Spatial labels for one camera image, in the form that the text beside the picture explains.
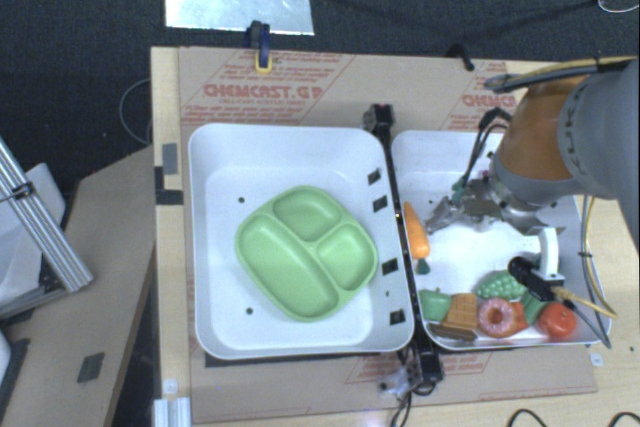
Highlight orange carrot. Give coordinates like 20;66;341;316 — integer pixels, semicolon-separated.
402;200;432;274

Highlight orange tomato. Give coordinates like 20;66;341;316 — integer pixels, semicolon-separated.
536;302;578;341

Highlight black cylinder on white bracket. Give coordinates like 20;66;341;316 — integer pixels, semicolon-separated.
507;225;567;304

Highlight dark green toy vegetable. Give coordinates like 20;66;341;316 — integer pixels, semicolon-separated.
521;290;550;327

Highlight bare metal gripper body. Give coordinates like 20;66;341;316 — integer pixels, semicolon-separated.
455;178;547;231

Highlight green divided plate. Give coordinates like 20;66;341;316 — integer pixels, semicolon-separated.
233;184;380;323

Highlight tan waffle biscuit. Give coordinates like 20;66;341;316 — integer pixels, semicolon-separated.
439;292;480;334

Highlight white plastic tray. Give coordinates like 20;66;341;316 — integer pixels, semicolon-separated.
187;121;417;361
389;129;614;351

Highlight green grapes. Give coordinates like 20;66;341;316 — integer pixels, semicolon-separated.
473;270;527;302

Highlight pink doughnut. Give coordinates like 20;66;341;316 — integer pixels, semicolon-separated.
476;297;519;339

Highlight brown cardboard board red print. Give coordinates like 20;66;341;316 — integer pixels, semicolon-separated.
177;45;599;424

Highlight brown chocolate bar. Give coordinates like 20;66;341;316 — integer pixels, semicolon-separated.
429;322;479;343

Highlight green pepper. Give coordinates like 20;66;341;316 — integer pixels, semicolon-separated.
418;288;454;323

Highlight red toy food piece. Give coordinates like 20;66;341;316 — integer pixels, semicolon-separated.
511;301;530;334

